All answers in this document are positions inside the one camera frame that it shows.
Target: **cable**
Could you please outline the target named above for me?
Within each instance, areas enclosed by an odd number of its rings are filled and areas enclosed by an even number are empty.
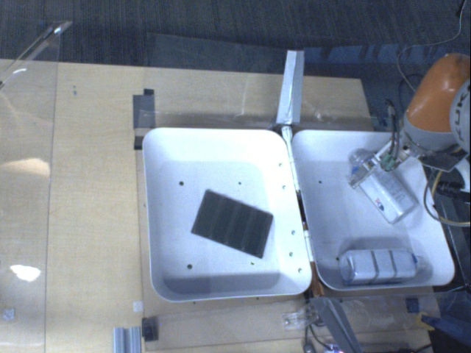
[[[394,130],[396,132],[396,144],[395,144],[395,147],[394,147],[394,152],[392,153],[392,156],[394,158],[394,160],[397,160],[397,154],[399,153],[399,146],[400,146],[400,142],[399,142],[399,124],[397,122],[397,113],[394,114]]]
[[[404,52],[408,51],[409,49],[412,49],[414,47],[425,47],[425,46],[438,46],[439,44],[444,44],[444,43],[448,43],[448,42],[451,42],[452,40],[455,40],[460,34],[461,34],[461,30],[462,30],[462,25],[461,25],[461,20],[463,18],[463,11],[464,11],[464,6],[466,5],[467,3],[467,0],[464,0],[463,1],[463,5],[461,6],[461,11],[459,13],[459,29],[458,29],[458,32],[450,39],[447,39],[447,40],[442,40],[440,42],[435,42],[435,43],[427,43],[427,44],[414,44],[412,46],[408,46],[408,47],[405,47],[398,55],[397,55],[397,69],[399,70],[399,73],[400,75],[404,78],[404,81],[406,81],[407,85],[410,87],[410,89],[412,89],[413,91],[415,91],[415,88],[412,86],[412,84],[409,82],[407,76],[404,74],[403,70],[400,68],[400,58],[402,57],[402,55],[404,54]]]
[[[391,146],[389,147],[389,155],[392,155],[394,148],[396,146],[396,134],[397,134],[397,125],[396,125],[396,109],[391,101],[387,99],[386,103],[388,104],[388,115],[389,121],[391,124]]]
[[[443,171],[439,171],[435,177],[435,180],[433,181],[433,185],[431,189],[432,197],[435,196],[436,186],[439,184],[439,180],[442,177],[442,174],[443,174]],[[428,189],[428,185],[425,185],[423,203],[424,203],[425,210],[427,211],[428,215],[431,218],[433,218],[435,221],[442,222],[443,224],[446,224],[452,227],[469,227],[470,226],[471,221],[468,221],[468,222],[451,221],[451,220],[448,220],[447,218],[441,217],[440,215],[438,217],[434,216],[427,205],[427,189]]]
[[[466,289],[466,285],[457,286],[456,288],[447,290],[447,292],[449,293],[449,292],[457,291],[457,290],[461,290],[461,289]]]
[[[308,336],[308,328],[311,330],[312,337],[314,338],[314,340],[316,340],[319,344],[324,346],[324,348],[326,348],[327,350],[330,350],[330,351],[332,350],[331,346],[328,346],[326,343],[323,343],[323,342],[321,342],[321,340],[318,339],[318,337],[314,333],[314,328],[312,327],[312,324],[309,324],[309,326],[306,327],[306,339],[307,339],[307,336]]]
[[[414,353],[423,352],[423,351],[425,351],[426,349],[431,348],[431,347],[432,347],[432,344],[424,345],[424,346],[422,346],[421,348],[418,348],[417,350],[414,350]]]
[[[309,327],[306,327],[304,331],[304,344],[308,343],[308,328]]]

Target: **white tray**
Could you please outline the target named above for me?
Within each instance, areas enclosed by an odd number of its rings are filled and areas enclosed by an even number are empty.
[[[422,205],[425,175],[418,160],[410,158],[395,171],[418,205],[404,219],[388,224],[360,188],[348,184],[348,155],[358,148],[377,151],[390,137],[381,132],[298,132],[293,139],[294,160],[302,200],[311,232],[316,267],[322,281],[335,290],[404,288],[445,285],[455,267],[439,222]],[[425,270],[399,284],[346,286],[337,257],[348,249],[412,250]]]
[[[174,302],[294,295],[311,283],[283,139],[270,131],[159,128],[143,144],[152,285]],[[262,259],[192,234],[207,189],[274,216]]]

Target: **metal bracket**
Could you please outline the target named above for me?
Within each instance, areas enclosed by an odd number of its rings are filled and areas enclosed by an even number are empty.
[[[121,328],[113,330],[113,353],[141,353],[141,328]]]
[[[159,339],[157,316],[142,318],[142,337],[144,341],[156,341]]]
[[[448,154],[448,153],[430,153],[429,155],[422,155],[419,157],[419,161],[429,168],[441,170],[445,172],[452,171],[455,166],[467,156],[466,152],[460,154]]]
[[[304,52],[288,51],[278,105],[277,124],[290,125],[300,122],[303,76]]]

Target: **clear plastic panel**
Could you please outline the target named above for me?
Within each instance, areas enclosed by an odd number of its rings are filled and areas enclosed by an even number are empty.
[[[0,341],[3,352],[45,349],[49,183],[60,33],[31,37],[0,62]]]
[[[447,52],[470,53],[469,49],[457,49],[453,44],[410,48],[364,40],[354,42],[355,46],[337,45],[333,41],[330,45],[304,49],[305,75],[324,82],[316,87],[315,93],[303,90],[302,127],[387,131],[387,99],[402,117],[413,96],[407,82],[416,88],[431,65]]]
[[[471,344],[471,303],[466,291],[333,297],[330,300],[327,308],[340,305],[364,352],[398,352],[400,349],[415,352],[421,348],[432,352],[429,332],[437,338],[447,335],[458,342],[457,352],[464,352],[464,346]],[[324,351],[323,345],[339,346],[333,337],[336,328],[322,322],[320,318],[311,325],[313,331],[306,330],[308,340],[318,352]]]
[[[149,36],[149,46],[155,126],[274,125],[286,51],[168,35]]]

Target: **transparent package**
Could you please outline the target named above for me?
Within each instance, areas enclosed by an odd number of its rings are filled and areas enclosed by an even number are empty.
[[[29,23],[26,33],[37,30]],[[49,186],[60,35],[24,41],[0,62],[0,341],[3,352],[44,352]]]
[[[352,165],[352,178],[366,161],[371,160],[373,155],[374,152],[365,149],[356,149],[349,154],[348,159]],[[365,179],[365,182],[360,184],[360,188],[390,224],[400,220],[416,205],[414,198],[392,171],[386,172],[380,168],[375,168],[369,177]]]

